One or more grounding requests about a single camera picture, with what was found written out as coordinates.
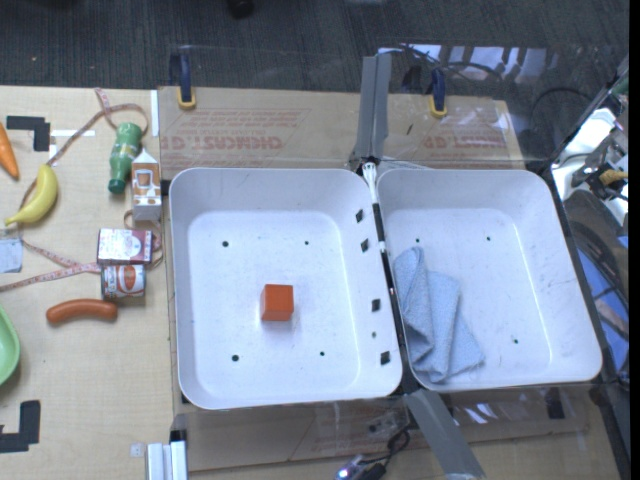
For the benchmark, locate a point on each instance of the white and red packet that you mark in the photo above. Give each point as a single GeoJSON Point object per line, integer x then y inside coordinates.
{"type": "Point", "coordinates": [124, 246]}

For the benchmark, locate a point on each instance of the yellow banana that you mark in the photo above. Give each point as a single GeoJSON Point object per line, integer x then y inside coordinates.
{"type": "Point", "coordinates": [42, 196]}

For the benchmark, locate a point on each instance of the brown cardboard board red print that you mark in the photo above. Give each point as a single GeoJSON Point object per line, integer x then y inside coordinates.
{"type": "Point", "coordinates": [240, 133]}

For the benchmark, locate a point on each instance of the green divided plate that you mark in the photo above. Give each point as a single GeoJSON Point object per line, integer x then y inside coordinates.
{"type": "Point", "coordinates": [7, 348]}

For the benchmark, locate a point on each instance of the green bottle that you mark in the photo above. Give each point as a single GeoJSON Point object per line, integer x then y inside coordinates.
{"type": "Point", "coordinates": [123, 156]}

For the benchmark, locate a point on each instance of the light blue folded towel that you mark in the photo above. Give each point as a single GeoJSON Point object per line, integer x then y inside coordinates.
{"type": "Point", "coordinates": [434, 313]}

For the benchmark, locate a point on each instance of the red and white can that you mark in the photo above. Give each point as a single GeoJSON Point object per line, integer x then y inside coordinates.
{"type": "Point", "coordinates": [124, 281]}

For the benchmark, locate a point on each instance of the white and brown carton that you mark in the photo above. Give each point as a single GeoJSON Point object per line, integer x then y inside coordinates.
{"type": "Point", "coordinates": [146, 186]}

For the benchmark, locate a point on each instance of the pink measuring tape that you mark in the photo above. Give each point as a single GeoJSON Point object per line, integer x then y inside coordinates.
{"type": "Point", "coordinates": [60, 268]}

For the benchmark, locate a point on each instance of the orange cube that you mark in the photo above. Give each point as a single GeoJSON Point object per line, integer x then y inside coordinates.
{"type": "Point", "coordinates": [276, 302]}

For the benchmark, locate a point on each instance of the orange sausage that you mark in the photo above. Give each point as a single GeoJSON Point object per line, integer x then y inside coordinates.
{"type": "Point", "coordinates": [81, 311]}

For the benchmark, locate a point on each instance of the white plastic tray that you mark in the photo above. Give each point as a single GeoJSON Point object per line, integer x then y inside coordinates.
{"type": "Point", "coordinates": [525, 278]}
{"type": "Point", "coordinates": [280, 373]}

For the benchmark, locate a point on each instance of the orange carrot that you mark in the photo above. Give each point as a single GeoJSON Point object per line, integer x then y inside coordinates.
{"type": "Point", "coordinates": [7, 154]}

